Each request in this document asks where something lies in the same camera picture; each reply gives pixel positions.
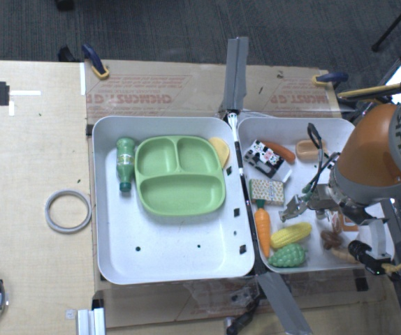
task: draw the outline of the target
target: chair wheel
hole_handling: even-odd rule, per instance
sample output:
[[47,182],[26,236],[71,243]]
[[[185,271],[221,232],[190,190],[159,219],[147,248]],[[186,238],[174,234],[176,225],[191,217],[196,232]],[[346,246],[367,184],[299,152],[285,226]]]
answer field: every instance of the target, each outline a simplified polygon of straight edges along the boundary
[[68,11],[72,10],[74,7],[73,0],[54,0],[56,3],[56,7],[58,7],[58,10],[61,11]]

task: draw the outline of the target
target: plastic bottle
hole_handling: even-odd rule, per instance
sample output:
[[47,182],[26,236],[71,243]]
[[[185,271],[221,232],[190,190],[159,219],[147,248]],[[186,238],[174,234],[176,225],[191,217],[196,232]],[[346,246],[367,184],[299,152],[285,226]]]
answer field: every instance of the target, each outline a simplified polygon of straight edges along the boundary
[[135,145],[136,143],[129,137],[121,137],[117,141],[117,173],[119,176],[119,189],[123,193],[131,191]]

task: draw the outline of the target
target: cardboard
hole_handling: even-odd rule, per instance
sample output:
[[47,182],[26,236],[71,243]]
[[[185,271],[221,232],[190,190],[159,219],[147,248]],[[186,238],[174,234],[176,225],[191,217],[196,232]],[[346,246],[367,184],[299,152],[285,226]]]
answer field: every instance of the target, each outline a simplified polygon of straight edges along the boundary
[[[85,62],[87,124],[110,115],[213,117],[224,98],[226,66],[176,62],[104,60],[100,80]],[[273,117],[341,117],[331,83],[314,75],[328,71],[288,66],[247,66],[244,110]]]

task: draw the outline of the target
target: green plate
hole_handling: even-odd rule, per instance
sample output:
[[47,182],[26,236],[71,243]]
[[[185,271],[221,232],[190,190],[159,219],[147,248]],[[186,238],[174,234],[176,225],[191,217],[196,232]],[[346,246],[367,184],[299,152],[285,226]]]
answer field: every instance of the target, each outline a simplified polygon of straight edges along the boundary
[[136,150],[135,178],[143,206],[160,216],[207,214],[226,195],[219,157],[201,137],[146,139]]

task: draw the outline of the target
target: clamp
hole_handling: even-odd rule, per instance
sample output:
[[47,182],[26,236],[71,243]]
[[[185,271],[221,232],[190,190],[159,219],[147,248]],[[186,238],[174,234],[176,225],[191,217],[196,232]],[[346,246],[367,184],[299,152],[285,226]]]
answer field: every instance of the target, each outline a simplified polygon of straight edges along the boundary
[[92,61],[92,70],[100,80],[105,80],[109,76],[109,70],[103,65],[91,45],[85,43],[82,45],[82,51],[86,59]]
[[315,75],[312,77],[312,83],[316,86],[326,86],[328,82],[346,82],[348,80],[348,74],[344,72],[332,72],[325,75]]

